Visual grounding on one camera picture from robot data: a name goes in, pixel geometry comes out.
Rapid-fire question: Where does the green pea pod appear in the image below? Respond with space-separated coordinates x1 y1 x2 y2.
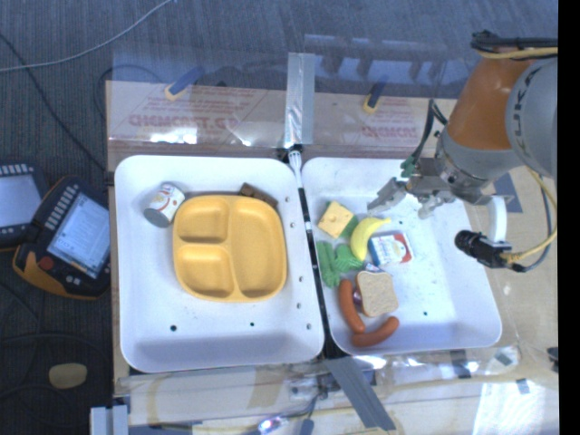
314 239 342 289

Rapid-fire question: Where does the yellow cheese wedge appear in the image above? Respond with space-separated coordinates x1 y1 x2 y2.
316 199 355 240

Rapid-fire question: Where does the white can with red print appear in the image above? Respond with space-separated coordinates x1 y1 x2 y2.
142 181 187 229

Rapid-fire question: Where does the brown chocolate bar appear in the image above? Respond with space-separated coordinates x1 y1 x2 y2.
237 181 279 208

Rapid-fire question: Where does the yellow banana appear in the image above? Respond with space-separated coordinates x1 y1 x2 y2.
349 215 392 263

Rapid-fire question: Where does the black cylinder on white bracket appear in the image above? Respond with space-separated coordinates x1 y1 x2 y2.
454 194 516 270

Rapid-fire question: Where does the bread slice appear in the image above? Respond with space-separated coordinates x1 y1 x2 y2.
354 269 401 319

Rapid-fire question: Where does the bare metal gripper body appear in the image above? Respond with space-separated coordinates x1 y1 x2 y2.
406 157 496 206

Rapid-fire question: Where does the yellow divided plate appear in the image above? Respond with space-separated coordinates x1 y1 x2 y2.
171 193 289 304

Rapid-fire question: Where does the white carton red blue print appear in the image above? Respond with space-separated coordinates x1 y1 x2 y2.
367 231 415 268

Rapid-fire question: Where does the white plastic tray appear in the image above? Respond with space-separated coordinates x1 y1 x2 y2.
300 156 504 358
113 153 326 374

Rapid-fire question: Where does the brown cardboard board red print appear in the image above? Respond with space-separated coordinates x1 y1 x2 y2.
104 79 559 428

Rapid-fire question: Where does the orange sausage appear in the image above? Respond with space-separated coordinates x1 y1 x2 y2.
337 278 367 335
351 315 401 349

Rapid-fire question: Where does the yellow oval object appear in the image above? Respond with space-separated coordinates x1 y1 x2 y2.
48 362 89 391

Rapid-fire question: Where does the green lettuce leaf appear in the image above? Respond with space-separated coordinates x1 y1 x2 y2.
334 243 365 274

